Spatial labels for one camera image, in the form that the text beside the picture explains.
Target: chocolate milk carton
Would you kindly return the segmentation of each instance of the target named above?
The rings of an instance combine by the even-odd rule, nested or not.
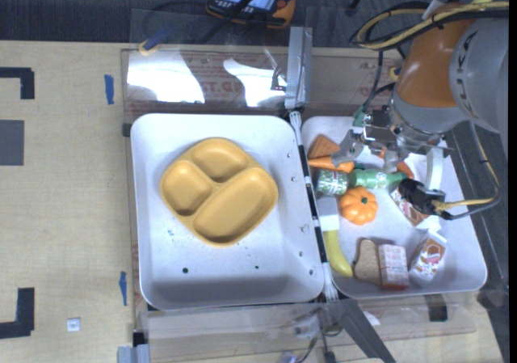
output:
[[[443,264],[447,240],[433,230],[429,230],[426,237],[414,252],[410,263],[410,279],[417,285],[427,285],[433,281],[436,273]]]

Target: black bracket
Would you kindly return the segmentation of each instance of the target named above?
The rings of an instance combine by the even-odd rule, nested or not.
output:
[[[34,99],[34,71],[29,67],[0,67],[0,78],[19,78],[19,98]]]
[[[34,330],[34,289],[18,289],[16,320],[0,323],[0,339],[30,336]]]

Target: orange pumpkin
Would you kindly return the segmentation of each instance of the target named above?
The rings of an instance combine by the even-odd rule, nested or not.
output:
[[[379,209],[375,195],[362,186],[347,189],[339,206],[341,214],[356,225],[373,221]]]

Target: wooden surface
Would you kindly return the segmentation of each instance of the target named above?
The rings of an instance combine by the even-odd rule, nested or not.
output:
[[[0,78],[0,120],[25,121],[24,165],[0,166],[0,322],[15,319],[18,288],[36,291],[32,335],[0,340],[0,361],[116,361],[117,348],[132,342],[120,64],[121,49],[128,47],[0,42],[0,66],[31,67],[36,74],[34,100],[20,100],[18,80]],[[105,75],[114,78],[113,104]],[[126,306],[121,272],[128,278]],[[473,331],[386,345],[397,361],[502,361],[486,312],[474,302],[471,314]],[[67,331],[67,319],[76,317],[81,330]],[[354,344],[334,351],[338,361],[364,361]],[[215,361],[276,362],[279,356]],[[307,362],[320,359],[315,350]]]

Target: gray square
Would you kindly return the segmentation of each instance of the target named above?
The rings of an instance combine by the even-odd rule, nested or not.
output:
[[[0,166],[23,166],[23,120],[0,120]]]

